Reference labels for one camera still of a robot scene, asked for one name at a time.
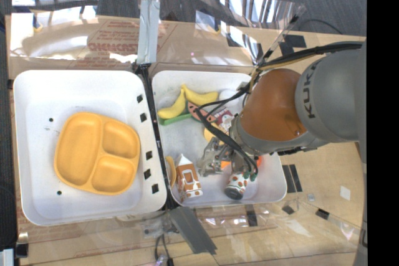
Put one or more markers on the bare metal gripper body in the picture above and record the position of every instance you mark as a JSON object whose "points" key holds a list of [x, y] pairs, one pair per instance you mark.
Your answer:
{"points": [[215, 154]]}

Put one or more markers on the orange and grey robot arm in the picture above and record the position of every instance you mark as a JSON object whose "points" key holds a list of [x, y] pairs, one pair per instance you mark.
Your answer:
{"points": [[327, 96]]}

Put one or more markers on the orange carrot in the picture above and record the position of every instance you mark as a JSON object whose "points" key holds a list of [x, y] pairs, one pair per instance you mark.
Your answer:
{"points": [[225, 164]]}

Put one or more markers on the yellow rounded toy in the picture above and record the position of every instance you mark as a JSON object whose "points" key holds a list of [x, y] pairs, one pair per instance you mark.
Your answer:
{"points": [[209, 134]]}

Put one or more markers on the white plastic tray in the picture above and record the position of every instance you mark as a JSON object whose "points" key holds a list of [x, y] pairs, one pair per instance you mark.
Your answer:
{"points": [[40, 134], [184, 140]]}

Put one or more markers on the red and white packet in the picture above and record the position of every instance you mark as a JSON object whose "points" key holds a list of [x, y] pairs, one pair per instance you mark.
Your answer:
{"points": [[225, 118]]}

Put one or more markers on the white can strawberry print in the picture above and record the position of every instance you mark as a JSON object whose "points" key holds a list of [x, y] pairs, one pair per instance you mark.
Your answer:
{"points": [[236, 185]]}

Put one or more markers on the white and orange carton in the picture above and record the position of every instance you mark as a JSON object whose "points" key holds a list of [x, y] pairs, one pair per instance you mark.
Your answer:
{"points": [[187, 179]]}

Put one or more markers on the yellow curved toy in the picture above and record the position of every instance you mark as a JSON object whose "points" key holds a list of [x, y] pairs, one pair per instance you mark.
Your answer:
{"points": [[171, 169]]}

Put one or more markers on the red watermelon slice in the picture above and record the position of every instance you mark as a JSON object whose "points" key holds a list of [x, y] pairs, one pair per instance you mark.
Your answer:
{"points": [[195, 111]]}

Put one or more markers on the green flat stick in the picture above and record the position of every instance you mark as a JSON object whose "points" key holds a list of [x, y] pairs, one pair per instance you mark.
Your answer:
{"points": [[176, 119]]}

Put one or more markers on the yellow banana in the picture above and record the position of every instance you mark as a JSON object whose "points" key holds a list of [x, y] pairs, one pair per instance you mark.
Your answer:
{"points": [[174, 107], [199, 97]]}

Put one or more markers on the white egg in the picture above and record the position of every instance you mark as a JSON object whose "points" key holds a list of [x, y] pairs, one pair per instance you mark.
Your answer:
{"points": [[227, 95]]}

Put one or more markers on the brown cardboard board red print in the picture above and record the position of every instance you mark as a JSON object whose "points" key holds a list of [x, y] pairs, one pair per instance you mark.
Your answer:
{"points": [[193, 40]]}

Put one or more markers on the yellow divided plate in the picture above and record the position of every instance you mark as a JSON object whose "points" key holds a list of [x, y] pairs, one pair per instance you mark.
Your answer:
{"points": [[78, 149]]}

